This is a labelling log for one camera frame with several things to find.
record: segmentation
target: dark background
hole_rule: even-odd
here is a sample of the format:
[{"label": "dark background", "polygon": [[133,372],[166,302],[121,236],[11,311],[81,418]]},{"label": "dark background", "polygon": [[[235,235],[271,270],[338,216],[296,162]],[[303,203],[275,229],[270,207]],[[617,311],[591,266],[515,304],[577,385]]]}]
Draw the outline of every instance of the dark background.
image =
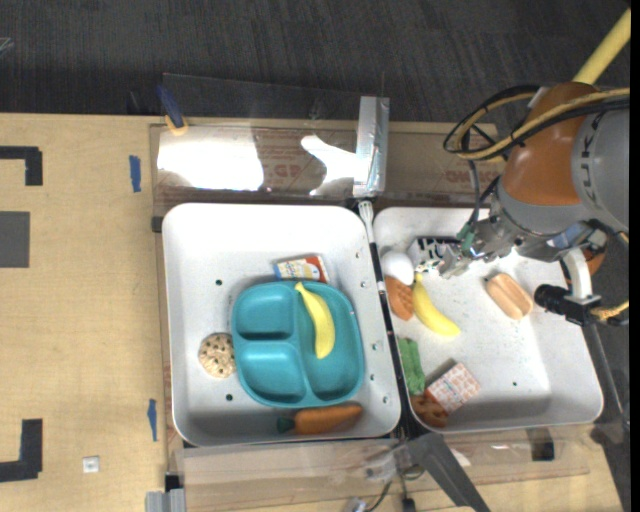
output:
[{"label": "dark background", "polygon": [[[158,112],[154,88],[168,72],[354,93],[382,90],[391,99],[392,120],[457,121],[500,89],[570,80],[628,5],[1,0],[0,37],[11,37],[15,47],[0,59],[0,111],[125,114],[129,91],[137,91],[143,107]],[[627,45],[598,83],[628,86],[630,62]],[[495,122],[502,127],[505,117]],[[594,288],[608,304],[628,296],[628,250],[611,244]],[[629,433],[621,427],[621,409],[629,402],[629,330],[585,334],[607,398],[594,437],[605,445],[630,509]]]}]

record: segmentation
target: yellow pole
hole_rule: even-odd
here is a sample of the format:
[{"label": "yellow pole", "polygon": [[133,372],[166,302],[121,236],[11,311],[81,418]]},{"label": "yellow pole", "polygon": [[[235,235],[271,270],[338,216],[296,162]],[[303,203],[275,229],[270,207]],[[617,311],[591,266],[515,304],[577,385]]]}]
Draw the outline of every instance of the yellow pole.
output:
[{"label": "yellow pole", "polygon": [[627,9],[596,48],[589,60],[584,63],[574,82],[594,84],[611,64],[616,55],[631,39],[631,9]]}]

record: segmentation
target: gray square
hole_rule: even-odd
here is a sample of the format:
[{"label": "gray square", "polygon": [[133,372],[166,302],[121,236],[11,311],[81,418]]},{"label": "gray square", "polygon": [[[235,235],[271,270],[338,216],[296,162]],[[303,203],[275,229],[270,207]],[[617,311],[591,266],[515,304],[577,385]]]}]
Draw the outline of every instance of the gray square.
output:
[{"label": "gray square", "polygon": [[0,212],[0,268],[29,267],[29,212]]}]

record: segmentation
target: black corner mark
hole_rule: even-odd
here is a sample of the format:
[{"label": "black corner mark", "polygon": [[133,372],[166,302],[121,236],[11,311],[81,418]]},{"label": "black corner mark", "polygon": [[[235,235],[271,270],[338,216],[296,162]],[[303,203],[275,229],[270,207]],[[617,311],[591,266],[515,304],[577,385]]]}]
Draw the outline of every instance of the black corner mark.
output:
[{"label": "black corner mark", "polygon": [[0,482],[38,478],[42,471],[42,419],[22,420],[20,458],[0,462]]},{"label": "black corner mark", "polygon": [[0,146],[0,160],[24,160],[24,184],[42,186],[42,151],[37,146]]}]

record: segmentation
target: yellow toy banana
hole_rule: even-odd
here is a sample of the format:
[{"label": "yellow toy banana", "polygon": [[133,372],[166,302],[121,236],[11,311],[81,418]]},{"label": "yellow toy banana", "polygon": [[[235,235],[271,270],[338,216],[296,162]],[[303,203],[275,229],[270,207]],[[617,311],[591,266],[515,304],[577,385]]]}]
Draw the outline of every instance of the yellow toy banana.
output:
[{"label": "yellow toy banana", "polygon": [[413,285],[413,309],[420,321],[433,332],[443,336],[457,336],[460,328],[436,309],[422,285],[422,274],[416,273]]},{"label": "yellow toy banana", "polygon": [[329,306],[320,295],[310,292],[302,283],[296,284],[295,289],[302,295],[304,305],[313,321],[316,331],[316,357],[324,359],[331,353],[336,343],[336,328]]}]

